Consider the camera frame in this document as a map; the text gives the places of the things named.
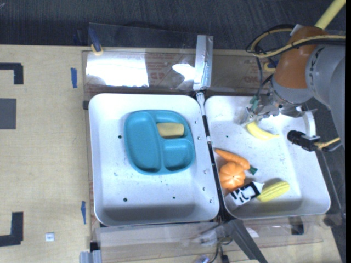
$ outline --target blue divided plate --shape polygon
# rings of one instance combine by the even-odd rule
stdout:
[[[181,123],[184,135],[165,139],[157,123]],[[177,173],[195,160],[194,141],[186,120],[169,110],[142,110],[131,113],[124,123],[124,144],[130,164],[143,174]]]

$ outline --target gray floor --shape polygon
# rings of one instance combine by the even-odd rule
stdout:
[[[77,31],[87,42],[90,22],[135,24],[165,30],[210,34],[216,49],[245,49],[255,36],[278,24],[314,25],[333,0],[0,0],[0,44],[75,45]],[[328,30],[346,30],[346,9]],[[272,43],[281,45],[286,37]],[[330,112],[317,107],[318,132],[325,139],[336,133]],[[319,154],[333,197],[326,221],[346,261],[345,151]]]

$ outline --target wooden countertop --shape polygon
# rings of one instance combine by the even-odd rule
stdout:
[[[23,85],[14,85],[12,71],[0,70],[0,98],[16,99],[16,129],[0,130],[0,236],[10,234],[12,212],[24,213],[24,239],[20,245],[0,247],[0,262],[79,262],[80,252],[89,251],[83,50],[87,48],[0,46],[0,62],[24,67]],[[71,68],[77,70],[77,88]],[[55,233],[55,241],[46,241],[48,232]],[[261,251],[268,262],[341,262],[331,230],[322,227],[320,236],[317,243]],[[230,262],[256,262],[247,261],[240,250],[227,254]],[[144,262],[194,262],[196,257]]]

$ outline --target toy carrot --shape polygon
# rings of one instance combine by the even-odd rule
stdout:
[[[221,149],[215,149],[214,151],[218,155],[220,155],[223,159],[225,159],[227,162],[237,163],[237,164],[241,165],[244,170],[249,170],[250,173],[252,173],[252,175],[254,175],[257,171],[257,168],[250,166],[250,163],[248,162],[247,159],[245,159],[237,154],[233,154],[231,152],[224,151]]]

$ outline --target yellow sponge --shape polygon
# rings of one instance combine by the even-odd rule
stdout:
[[[184,125],[180,123],[157,123],[158,133],[163,138],[179,138],[184,135]]]

